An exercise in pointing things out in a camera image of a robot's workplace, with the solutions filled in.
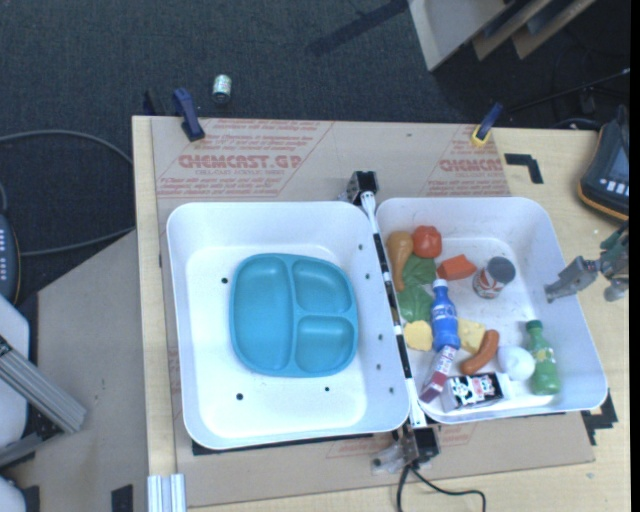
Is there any blue plastic bottle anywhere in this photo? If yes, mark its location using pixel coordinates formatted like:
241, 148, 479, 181
430, 278, 461, 353

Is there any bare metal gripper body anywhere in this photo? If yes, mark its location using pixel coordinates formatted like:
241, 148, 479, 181
595, 248, 630, 281

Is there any red toy tomato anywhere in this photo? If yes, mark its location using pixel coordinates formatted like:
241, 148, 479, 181
411, 225, 443, 259

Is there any thin black and white rod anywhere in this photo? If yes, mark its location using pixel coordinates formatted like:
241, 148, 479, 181
360, 191, 420, 428

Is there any brown cardboard board red print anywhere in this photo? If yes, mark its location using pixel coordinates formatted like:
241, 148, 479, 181
149, 117, 597, 507

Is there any green plastic bottle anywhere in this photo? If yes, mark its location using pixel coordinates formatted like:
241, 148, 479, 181
524, 320, 562, 396

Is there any blue divided plate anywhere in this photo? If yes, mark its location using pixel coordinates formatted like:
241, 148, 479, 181
229, 252, 359, 378

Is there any yellow toy cheese wedge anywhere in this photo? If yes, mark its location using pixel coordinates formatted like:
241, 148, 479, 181
457, 318, 486, 355

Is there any orange toy wedge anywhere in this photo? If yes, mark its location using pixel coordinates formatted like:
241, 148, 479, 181
436, 254, 478, 281

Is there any orange-brown toy drumstick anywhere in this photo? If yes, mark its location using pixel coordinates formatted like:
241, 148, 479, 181
385, 230, 415, 292

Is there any red and white can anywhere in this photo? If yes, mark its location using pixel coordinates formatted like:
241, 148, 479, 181
472, 256, 517, 300

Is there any white toy egg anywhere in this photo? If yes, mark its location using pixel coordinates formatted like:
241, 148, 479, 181
497, 345, 536, 381

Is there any black and white milk carton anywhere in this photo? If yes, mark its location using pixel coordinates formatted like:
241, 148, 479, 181
439, 372, 515, 414

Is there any yellow toy biscuit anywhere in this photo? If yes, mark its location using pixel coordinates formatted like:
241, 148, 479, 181
403, 320, 434, 351

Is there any small red and white carton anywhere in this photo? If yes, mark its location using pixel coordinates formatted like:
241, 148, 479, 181
418, 345, 459, 404

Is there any orange toy sausage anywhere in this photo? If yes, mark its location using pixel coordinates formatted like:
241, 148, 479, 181
459, 329, 500, 376

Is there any small green and silver can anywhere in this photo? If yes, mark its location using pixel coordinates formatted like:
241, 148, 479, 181
211, 74, 233, 105

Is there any green toy lettuce leaf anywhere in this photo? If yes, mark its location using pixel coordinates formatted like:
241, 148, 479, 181
397, 285, 435, 324
402, 254, 437, 289

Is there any white plastic tray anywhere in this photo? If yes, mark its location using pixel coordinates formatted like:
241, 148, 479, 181
374, 196, 609, 425
165, 201, 412, 450

